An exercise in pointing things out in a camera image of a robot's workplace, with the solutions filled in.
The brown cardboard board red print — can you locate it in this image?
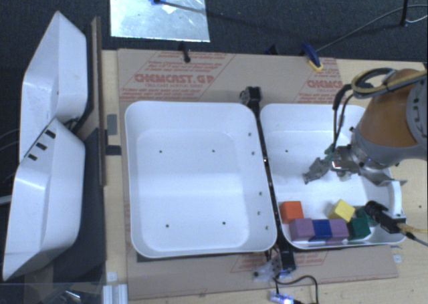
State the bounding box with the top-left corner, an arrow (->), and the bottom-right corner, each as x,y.
116,48 -> 400,301

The yellow cube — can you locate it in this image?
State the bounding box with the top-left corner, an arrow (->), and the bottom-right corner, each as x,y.
327,198 -> 356,223

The blue cube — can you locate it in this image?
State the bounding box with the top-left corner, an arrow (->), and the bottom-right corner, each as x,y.
308,218 -> 333,242

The white plastic tray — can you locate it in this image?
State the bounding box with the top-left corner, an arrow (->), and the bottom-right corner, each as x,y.
259,103 -> 407,251
124,100 -> 279,259

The purple cube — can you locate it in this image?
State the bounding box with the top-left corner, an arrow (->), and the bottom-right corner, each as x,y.
288,217 -> 316,243
326,218 -> 350,241

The orange cube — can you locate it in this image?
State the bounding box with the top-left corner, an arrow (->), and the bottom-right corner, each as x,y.
279,200 -> 305,224

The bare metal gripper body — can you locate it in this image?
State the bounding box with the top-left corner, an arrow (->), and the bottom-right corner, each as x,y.
328,144 -> 370,180

